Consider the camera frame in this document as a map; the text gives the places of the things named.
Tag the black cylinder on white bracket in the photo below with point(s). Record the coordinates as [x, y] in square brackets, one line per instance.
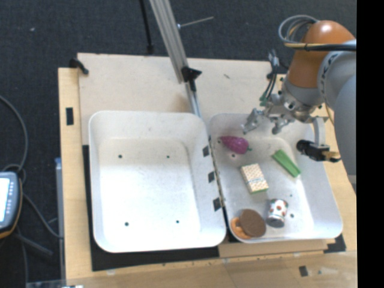
[312, 150]

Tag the brown round biscuit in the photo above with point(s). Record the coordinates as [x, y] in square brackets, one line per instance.
[252, 223]

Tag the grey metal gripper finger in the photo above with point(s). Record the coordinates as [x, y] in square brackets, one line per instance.
[253, 120]
[280, 126]

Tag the white plastic tray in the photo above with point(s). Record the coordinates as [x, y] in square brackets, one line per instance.
[303, 196]
[150, 187]

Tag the green wedge block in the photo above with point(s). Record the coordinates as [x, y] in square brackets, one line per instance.
[286, 163]

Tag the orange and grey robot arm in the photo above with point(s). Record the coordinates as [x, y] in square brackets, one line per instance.
[312, 61]

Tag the purple grapes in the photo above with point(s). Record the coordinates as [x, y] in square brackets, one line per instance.
[235, 144]

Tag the orange doughnut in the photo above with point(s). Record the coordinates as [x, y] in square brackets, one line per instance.
[236, 228]

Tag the pale wood board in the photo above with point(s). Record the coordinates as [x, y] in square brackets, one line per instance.
[132, 82]

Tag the patterned beige carton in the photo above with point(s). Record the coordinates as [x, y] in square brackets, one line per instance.
[254, 178]

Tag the white can with red dots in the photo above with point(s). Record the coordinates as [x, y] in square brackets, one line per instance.
[277, 211]

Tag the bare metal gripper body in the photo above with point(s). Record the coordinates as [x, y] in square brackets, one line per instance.
[295, 109]

